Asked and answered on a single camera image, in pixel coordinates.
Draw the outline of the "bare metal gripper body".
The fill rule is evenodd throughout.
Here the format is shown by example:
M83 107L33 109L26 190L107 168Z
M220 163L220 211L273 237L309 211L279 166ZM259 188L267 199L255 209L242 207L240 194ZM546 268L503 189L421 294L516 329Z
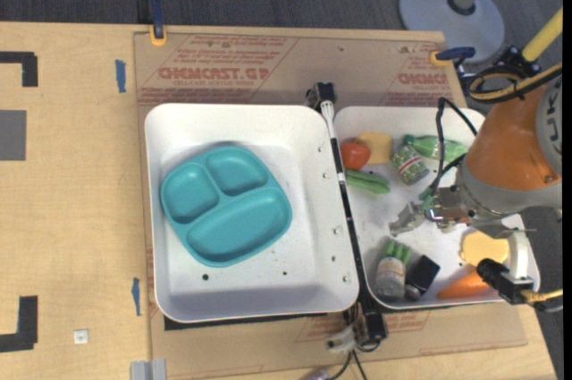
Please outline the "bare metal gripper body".
M461 189L457 185L438 188L422 212L441 232L452 232L458 224L471 223L469 209L464 204Z

